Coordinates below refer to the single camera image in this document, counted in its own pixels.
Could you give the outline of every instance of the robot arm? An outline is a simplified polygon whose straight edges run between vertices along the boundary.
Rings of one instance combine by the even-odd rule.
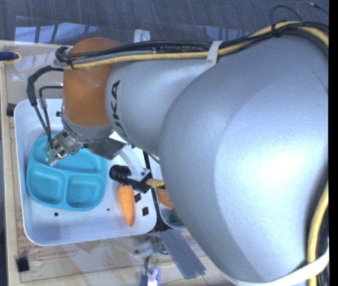
[[[159,156],[182,221],[224,274],[288,275],[306,262],[328,169],[327,44],[293,34],[249,42],[207,71],[200,58],[65,70],[52,161],[82,147],[112,159],[125,145],[115,130]]]

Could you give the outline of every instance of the cable tie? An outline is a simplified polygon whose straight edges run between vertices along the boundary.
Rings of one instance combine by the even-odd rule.
[[[279,38],[279,37],[281,37],[281,35],[280,35],[280,33],[278,32],[278,30],[275,28],[276,24],[277,24],[277,23],[272,24],[272,26],[271,26],[271,34],[272,34],[274,37]]]
[[[77,68],[75,68],[75,67],[73,66],[72,62],[73,62],[73,60],[67,60],[67,61],[66,61],[67,65],[70,66],[72,70],[77,70]]]
[[[214,41],[211,44],[210,50],[207,53],[206,67],[204,68],[205,71],[215,66],[218,62],[218,52],[222,42],[223,41]]]

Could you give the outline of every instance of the orange carrot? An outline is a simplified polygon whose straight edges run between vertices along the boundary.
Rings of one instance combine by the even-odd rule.
[[[129,185],[121,185],[117,190],[122,213],[126,219],[126,223],[132,226],[134,223],[134,194]]]

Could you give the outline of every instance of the white tray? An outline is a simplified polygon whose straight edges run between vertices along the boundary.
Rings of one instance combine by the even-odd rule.
[[[61,111],[62,101],[46,100],[46,102],[52,134],[59,133],[63,126],[61,119],[56,117],[56,111]],[[104,198],[92,210],[78,212],[55,209],[35,202],[26,188],[27,162],[32,145],[45,135],[45,132],[28,100],[16,106],[14,122],[24,231],[31,241],[42,246],[80,243],[144,234],[154,228],[157,213],[151,190],[146,194],[141,193],[141,199],[135,204],[135,222],[129,227],[117,202],[119,184],[111,180],[109,175]],[[144,165],[142,150],[137,148],[134,150]],[[125,165],[125,162],[118,156],[108,162],[108,169],[114,164]],[[145,207],[148,207],[149,214],[143,216],[142,209]]]

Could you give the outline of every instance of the blue plate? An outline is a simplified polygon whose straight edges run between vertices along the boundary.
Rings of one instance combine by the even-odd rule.
[[[27,191],[37,203],[66,210],[87,211],[104,197],[107,182],[107,160],[86,149],[67,155],[50,166],[44,146],[47,137],[33,145],[27,165]]]

